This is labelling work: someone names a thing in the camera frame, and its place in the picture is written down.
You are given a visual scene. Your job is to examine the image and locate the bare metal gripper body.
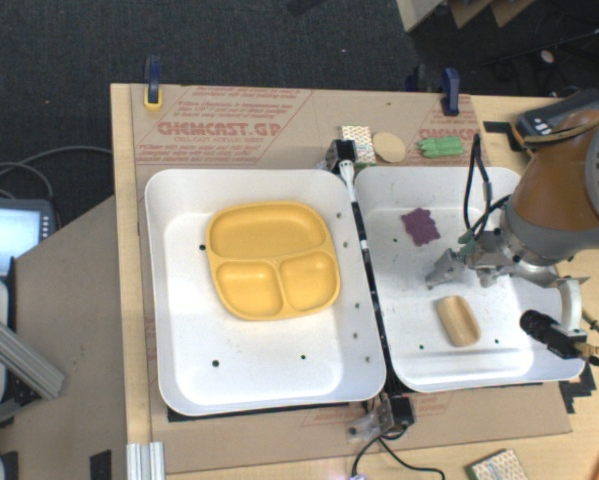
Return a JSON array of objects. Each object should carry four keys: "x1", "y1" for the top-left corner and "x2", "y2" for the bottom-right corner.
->
[{"x1": 459, "y1": 229, "x2": 561, "y2": 289}]

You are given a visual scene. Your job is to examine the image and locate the purple grapes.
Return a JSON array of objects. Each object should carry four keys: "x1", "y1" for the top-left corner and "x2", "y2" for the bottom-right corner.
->
[{"x1": 400, "y1": 206, "x2": 442, "y2": 248}]

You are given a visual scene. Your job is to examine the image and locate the tan bread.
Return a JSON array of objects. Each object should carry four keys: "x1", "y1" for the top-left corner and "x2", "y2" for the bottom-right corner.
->
[{"x1": 435, "y1": 294, "x2": 482, "y2": 349}]

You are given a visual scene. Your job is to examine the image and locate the thin black and white rod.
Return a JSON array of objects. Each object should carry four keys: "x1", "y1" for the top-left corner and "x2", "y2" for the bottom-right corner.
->
[{"x1": 337, "y1": 159, "x2": 398, "y2": 400}]

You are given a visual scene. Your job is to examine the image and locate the white plastic tray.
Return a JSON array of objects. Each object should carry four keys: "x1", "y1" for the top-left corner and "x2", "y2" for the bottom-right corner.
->
[
  {"x1": 353, "y1": 165, "x2": 588, "y2": 394},
  {"x1": 143, "y1": 167, "x2": 388, "y2": 417}
]

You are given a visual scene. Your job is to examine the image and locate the green pea pods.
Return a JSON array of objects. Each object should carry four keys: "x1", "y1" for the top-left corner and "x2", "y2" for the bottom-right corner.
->
[{"x1": 416, "y1": 135, "x2": 466, "y2": 159}]

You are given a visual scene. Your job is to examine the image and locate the tan round biscuit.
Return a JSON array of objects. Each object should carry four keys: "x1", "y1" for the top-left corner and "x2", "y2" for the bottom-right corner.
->
[{"x1": 371, "y1": 131, "x2": 408, "y2": 165}]

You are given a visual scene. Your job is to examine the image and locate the white patterned packet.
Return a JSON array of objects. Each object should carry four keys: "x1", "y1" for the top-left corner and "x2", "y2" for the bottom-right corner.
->
[
  {"x1": 340, "y1": 124, "x2": 378, "y2": 165},
  {"x1": 465, "y1": 448, "x2": 526, "y2": 480}
]

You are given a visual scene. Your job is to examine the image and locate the yellow divided plate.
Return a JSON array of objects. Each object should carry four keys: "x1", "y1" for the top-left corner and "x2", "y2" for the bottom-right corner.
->
[{"x1": 204, "y1": 200, "x2": 342, "y2": 323}]

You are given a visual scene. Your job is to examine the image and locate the brown cardboard board red print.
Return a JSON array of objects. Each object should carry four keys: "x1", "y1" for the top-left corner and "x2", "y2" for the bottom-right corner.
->
[{"x1": 128, "y1": 84, "x2": 574, "y2": 475}]

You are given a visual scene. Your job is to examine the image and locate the black cylinder on white bracket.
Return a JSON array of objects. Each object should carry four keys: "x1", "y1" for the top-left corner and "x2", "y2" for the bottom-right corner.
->
[{"x1": 518, "y1": 276, "x2": 591, "y2": 360}]

